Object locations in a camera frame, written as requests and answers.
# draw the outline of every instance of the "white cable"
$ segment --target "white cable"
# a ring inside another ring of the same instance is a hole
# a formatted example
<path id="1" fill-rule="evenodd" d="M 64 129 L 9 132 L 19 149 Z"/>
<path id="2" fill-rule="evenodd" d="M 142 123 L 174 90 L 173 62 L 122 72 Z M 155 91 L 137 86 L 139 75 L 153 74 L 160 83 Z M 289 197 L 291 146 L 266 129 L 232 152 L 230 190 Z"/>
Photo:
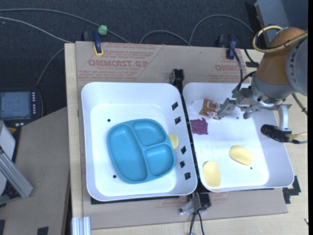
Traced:
<path id="1" fill-rule="evenodd" d="M 48 34 L 49 36 L 51 36 L 51 37 L 53 37 L 53 38 L 55 38 L 55 39 L 58 39 L 58 40 L 61 40 L 61 41 L 63 41 L 63 42 L 70 43 L 70 44 L 73 43 L 73 42 L 64 40 L 64 39 L 62 39 L 62 38 L 56 37 L 56 36 L 52 35 L 51 33 L 47 32 L 47 31 L 45 31 L 45 30 L 43 30 L 43 29 L 41 29 L 41 28 L 38 28 L 37 26 L 34 26 L 34 25 L 30 24 L 30 23 L 26 23 L 26 22 L 24 22 L 24 21 L 16 20 L 16 19 L 13 19 L 13 18 L 5 18 L 5 17 L 0 17 L 0 18 L 1 18 L 1 19 L 4 19 L 4 20 L 10 20 L 10 21 L 15 21 L 15 22 L 23 23 L 23 24 L 25 24 L 25 25 L 28 25 L 28 26 L 30 26 L 30 27 L 33 27 L 33 28 L 35 28 L 35 29 L 37 29 L 37 30 L 42 31 L 42 32 Z"/>

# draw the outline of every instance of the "wooden edge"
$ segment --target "wooden edge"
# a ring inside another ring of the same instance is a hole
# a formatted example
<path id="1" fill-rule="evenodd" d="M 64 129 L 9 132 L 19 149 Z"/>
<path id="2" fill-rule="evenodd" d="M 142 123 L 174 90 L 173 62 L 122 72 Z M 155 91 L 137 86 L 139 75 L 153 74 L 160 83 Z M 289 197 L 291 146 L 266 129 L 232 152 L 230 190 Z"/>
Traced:
<path id="1" fill-rule="evenodd" d="M 72 216 L 83 218 L 75 44 L 65 44 Z"/>

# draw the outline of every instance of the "black floor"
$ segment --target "black floor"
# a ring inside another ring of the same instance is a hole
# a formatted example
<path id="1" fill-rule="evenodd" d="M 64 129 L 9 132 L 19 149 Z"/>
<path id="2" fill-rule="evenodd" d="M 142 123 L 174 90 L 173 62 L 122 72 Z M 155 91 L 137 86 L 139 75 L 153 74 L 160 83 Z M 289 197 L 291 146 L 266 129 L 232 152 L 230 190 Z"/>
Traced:
<path id="1" fill-rule="evenodd" d="M 50 11 L 4 11 L 16 8 L 49 9 L 70 13 L 104 24 L 131 43 L 153 30 L 167 30 L 189 41 L 196 24 L 207 16 L 222 14 L 238 20 L 216 16 L 203 21 L 195 31 L 191 45 L 212 47 L 220 35 L 235 33 L 245 47 L 251 48 L 252 32 L 259 29 L 255 15 L 256 0 L 0 0 L 0 17 L 35 25 L 70 42 L 80 40 L 83 30 L 96 26 L 70 15 Z M 64 42 L 21 22 L 0 18 L 0 90 L 33 87 L 53 55 Z M 123 42 L 108 34 L 103 42 Z M 153 34 L 145 44 L 186 45 L 172 34 Z M 39 81 L 44 115 L 66 106 L 64 54 L 53 60 Z"/>

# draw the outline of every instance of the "blue plate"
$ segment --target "blue plate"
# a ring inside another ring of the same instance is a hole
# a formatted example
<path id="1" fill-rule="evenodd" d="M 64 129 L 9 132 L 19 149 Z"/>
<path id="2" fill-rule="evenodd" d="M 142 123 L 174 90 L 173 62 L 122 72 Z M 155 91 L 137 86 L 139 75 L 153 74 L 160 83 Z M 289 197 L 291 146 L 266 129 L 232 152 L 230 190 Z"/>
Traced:
<path id="1" fill-rule="evenodd" d="M 163 127 L 152 119 L 136 119 L 112 127 L 107 135 L 111 161 L 118 175 L 137 184 L 169 173 L 175 153 Z"/>

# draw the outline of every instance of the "wooden table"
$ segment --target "wooden table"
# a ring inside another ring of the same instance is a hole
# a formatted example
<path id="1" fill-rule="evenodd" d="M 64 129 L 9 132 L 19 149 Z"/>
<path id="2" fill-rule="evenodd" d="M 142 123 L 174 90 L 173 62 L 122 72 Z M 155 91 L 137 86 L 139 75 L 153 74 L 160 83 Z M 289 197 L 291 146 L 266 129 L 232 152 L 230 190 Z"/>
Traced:
<path id="1" fill-rule="evenodd" d="M 197 50 L 208 51 L 208 48 L 198 47 Z M 260 61 L 262 54 L 250 50 L 251 57 L 255 61 Z M 75 218 L 83 218 L 83 188 L 81 173 L 81 156 L 79 140 L 79 119 L 78 112 L 78 91 L 77 91 L 77 70 L 76 70 L 76 49 L 75 44 L 65 44 L 66 55 L 66 78 L 67 78 L 67 110 L 68 110 L 68 131 L 69 131 L 69 152 L 70 152 L 70 178 L 71 178 L 71 200 L 72 213 Z M 307 98 L 299 95 L 300 100 L 307 105 Z M 293 133 L 307 131 L 307 116 L 297 107 L 295 101 L 290 96 L 286 103 L 291 103 L 293 107 L 289 109 L 289 128 Z M 301 193 L 298 196 L 291 197 L 291 204 L 287 206 L 288 213 L 276 215 L 249 216 L 228 219 L 215 219 L 203 221 L 203 228 L 206 234 L 267 234 L 267 235 L 293 235 L 308 234 L 308 224 L 305 219 L 308 218 L 308 147 L 307 144 L 294 145 L 286 144 L 286 148 L 291 160 L 295 175 L 301 187 Z M 154 224 L 143 226 L 129 226 L 123 228 L 108 228 L 92 230 L 93 235 L 145 235 L 145 234 L 188 234 L 190 221 L 175 222 L 167 224 Z M 195 234 L 201 234 L 201 228 L 198 221 L 193 227 Z"/>

